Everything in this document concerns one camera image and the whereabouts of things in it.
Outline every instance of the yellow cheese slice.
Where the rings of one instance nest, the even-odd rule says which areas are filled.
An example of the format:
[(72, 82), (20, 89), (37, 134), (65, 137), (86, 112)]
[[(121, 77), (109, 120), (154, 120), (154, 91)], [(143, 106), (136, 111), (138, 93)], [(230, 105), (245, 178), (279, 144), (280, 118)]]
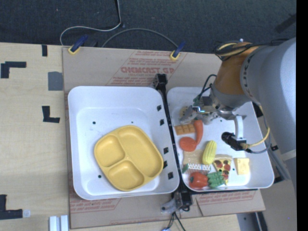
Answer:
[(235, 158), (234, 163), (238, 175), (246, 175), (250, 172), (248, 157)]

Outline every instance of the blue and yellow clamp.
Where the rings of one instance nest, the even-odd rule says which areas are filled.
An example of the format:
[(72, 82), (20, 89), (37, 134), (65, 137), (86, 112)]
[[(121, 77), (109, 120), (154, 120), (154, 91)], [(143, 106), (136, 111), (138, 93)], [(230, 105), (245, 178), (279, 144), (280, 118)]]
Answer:
[(185, 41), (182, 41), (182, 43), (177, 47), (177, 49), (170, 54), (170, 59), (176, 61), (180, 57), (180, 51), (184, 48), (184, 46)]
[(75, 55), (80, 51), (80, 46), (82, 46), (88, 39), (88, 35), (83, 35), (80, 39), (78, 39), (75, 44), (73, 44), (70, 48), (68, 48), (68, 52), (71, 55)]

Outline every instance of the white cable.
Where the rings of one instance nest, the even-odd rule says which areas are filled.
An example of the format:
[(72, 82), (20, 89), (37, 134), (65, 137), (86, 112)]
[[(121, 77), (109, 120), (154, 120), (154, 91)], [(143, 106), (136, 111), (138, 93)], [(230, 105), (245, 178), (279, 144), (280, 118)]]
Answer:
[(67, 29), (65, 29), (61, 35), (60, 35), (60, 43), (61, 45), (63, 45), (63, 42), (62, 42), (62, 36), (65, 32), (67, 32), (68, 30), (71, 30), (71, 29), (75, 29), (75, 28), (82, 28), (82, 29), (89, 29), (89, 30), (94, 30), (94, 31), (99, 31), (99, 32), (110, 32), (112, 30), (115, 30), (117, 29), (121, 24), (122, 24), (122, 19), (121, 19), (121, 11), (120, 11), (120, 5), (119, 5), (119, 0), (116, 0), (117, 2), (117, 9), (118, 9), (118, 16), (119, 16), (119, 24), (116, 25), (115, 27), (111, 28), (111, 29), (106, 29), (106, 30), (103, 30), (103, 29), (98, 29), (98, 28), (93, 28), (93, 27), (88, 27), (88, 26), (72, 26), (72, 27), (69, 27)]

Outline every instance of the dark background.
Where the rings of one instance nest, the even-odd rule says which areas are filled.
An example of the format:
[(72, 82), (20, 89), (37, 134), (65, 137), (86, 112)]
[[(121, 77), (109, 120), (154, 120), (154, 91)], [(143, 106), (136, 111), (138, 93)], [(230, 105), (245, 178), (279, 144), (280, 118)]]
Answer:
[[(212, 53), (217, 41), (244, 39), (267, 43), (296, 37), (296, 0), (119, 0), (123, 25), (110, 32), (73, 29), (63, 35), (72, 45), (80, 36), (101, 47), (130, 28), (159, 32), (184, 51)], [(0, 42), (60, 45), (68, 27), (104, 29), (118, 24), (115, 0), (0, 0)], [(125, 32), (106, 47), (173, 50), (165, 38), (147, 31)]]

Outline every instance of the yellow corn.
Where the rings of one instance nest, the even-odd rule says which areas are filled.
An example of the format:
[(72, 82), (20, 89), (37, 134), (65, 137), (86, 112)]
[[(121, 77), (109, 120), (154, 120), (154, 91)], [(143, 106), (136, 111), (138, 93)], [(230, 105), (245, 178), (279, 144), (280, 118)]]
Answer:
[(210, 165), (213, 163), (216, 155), (217, 143), (215, 141), (209, 141), (206, 144), (202, 155), (202, 163), (205, 165)]

